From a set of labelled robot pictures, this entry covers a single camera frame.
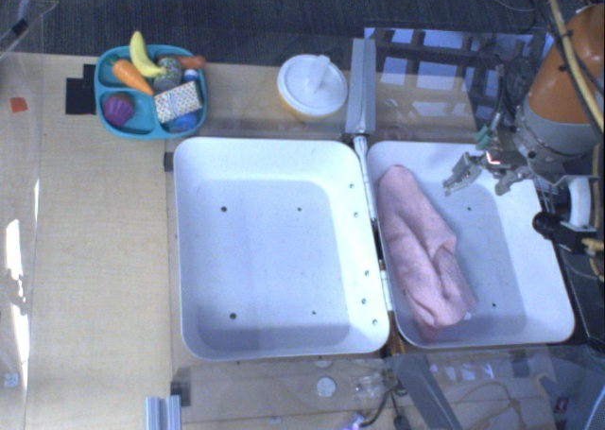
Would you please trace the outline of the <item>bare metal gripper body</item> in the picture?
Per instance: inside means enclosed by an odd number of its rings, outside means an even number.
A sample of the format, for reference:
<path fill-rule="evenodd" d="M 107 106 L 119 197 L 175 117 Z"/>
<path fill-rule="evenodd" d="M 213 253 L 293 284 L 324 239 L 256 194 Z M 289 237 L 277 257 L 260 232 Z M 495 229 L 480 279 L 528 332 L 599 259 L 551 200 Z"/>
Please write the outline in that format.
<path fill-rule="evenodd" d="M 486 135 L 480 141 L 480 148 L 485 151 L 485 167 L 500 178 L 559 181 L 566 175 L 567 158 L 524 132 Z"/>

